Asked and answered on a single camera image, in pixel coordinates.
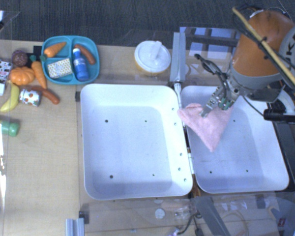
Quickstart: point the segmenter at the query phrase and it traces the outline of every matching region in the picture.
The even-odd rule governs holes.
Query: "blue tray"
[[[45,56],[44,50],[47,47],[57,44],[59,42],[67,42],[67,44],[61,49],[59,53],[57,53],[55,57],[46,58],[45,61],[42,61],[42,66],[43,66],[43,70],[44,70],[44,74],[46,78],[53,83],[62,84],[62,85],[80,85],[80,84],[87,84],[87,83],[93,82],[99,74],[99,55],[98,55],[98,50],[95,43],[91,39],[87,37],[82,37],[82,36],[55,36],[55,37],[48,38],[43,43],[41,54]],[[91,65],[89,64],[88,60],[84,57],[86,60],[88,74],[89,74],[89,80],[87,81],[79,81],[74,71],[72,50],[75,44],[80,44],[84,46],[86,49],[88,49],[90,53],[92,53],[92,55],[96,59],[96,63],[94,65]],[[74,73],[57,78],[57,79],[50,78],[47,65],[62,59],[67,59],[67,58],[70,58],[70,62],[71,62]]]

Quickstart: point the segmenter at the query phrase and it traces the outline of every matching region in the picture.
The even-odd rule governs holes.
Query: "sausage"
[[[42,92],[43,96],[45,96],[47,99],[49,99],[55,105],[60,102],[59,98],[47,89],[44,89],[40,86],[32,86],[31,89],[34,91]]]
[[[83,47],[82,45],[79,44],[75,44],[74,48],[79,48],[81,53],[87,58],[88,62],[91,65],[94,65],[96,63],[96,59],[94,58],[94,56],[89,52],[88,49],[86,49],[85,47]]]

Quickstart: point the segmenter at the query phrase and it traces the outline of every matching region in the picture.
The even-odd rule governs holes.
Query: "pink towel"
[[[229,110],[213,109],[206,118],[202,118],[199,113],[202,106],[191,103],[184,109],[178,110],[178,116],[189,126],[202,140],[205,146],[211,151],[215,151],[226,125],[231,117],[232,107]]]

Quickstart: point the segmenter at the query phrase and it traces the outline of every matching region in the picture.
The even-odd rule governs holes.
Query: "lid handle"
[[[161,46],[162,46],[162,42],[160,42],[160,41],[156,41],[155,44],[152,46],[152,51],[151,51],[151,53],[149,55],[151,60],[154,61],[156,59]]]

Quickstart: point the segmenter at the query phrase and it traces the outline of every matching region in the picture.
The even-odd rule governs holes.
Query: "gray floor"
[[[0,9],[21,12],[13,39],[68,34],[97,44],[135,45],[133,36],[146,39],[183,26],[233,28],[231,9],[245,2],[281,8],[295,22],[295,0],[0,0]]]

